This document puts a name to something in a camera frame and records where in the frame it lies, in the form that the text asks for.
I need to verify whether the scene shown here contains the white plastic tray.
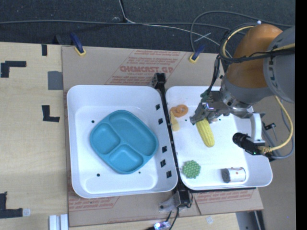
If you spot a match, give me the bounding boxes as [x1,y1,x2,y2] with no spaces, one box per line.
[66,84,178,199]
[165,86,273,191]

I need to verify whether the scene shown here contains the pale yellow wedge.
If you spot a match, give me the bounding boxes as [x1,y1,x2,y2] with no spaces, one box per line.
[169,111,180,132]

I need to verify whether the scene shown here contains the orange pretzel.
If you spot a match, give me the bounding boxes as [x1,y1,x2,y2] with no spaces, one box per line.
[170,104,189,117]

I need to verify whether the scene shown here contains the white can grey lid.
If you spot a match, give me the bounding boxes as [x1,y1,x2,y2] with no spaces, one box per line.
[221,167,247,184]

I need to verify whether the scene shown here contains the green grapes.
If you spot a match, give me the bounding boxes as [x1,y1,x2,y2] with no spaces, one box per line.
[182,160,201,179]

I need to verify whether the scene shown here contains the brown cardboard board red print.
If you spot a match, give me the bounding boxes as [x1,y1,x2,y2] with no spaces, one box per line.
[61,46,264,227]

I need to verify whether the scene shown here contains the yellow corn cob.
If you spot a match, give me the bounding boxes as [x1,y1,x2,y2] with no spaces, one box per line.
[195,118,215,148]

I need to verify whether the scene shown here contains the blue divided plate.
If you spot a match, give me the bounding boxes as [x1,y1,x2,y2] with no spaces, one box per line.
[89,109,159,175]

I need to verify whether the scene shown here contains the black block with wires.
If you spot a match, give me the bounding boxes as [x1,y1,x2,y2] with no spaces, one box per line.
[158,189,194,212]
[150,72,167,89]

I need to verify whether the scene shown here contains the black cylinder on white bracket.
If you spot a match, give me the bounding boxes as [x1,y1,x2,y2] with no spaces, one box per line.
[232,113,266,156]

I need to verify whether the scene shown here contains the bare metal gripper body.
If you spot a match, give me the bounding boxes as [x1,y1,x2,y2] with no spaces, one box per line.
[201,90,254,119]

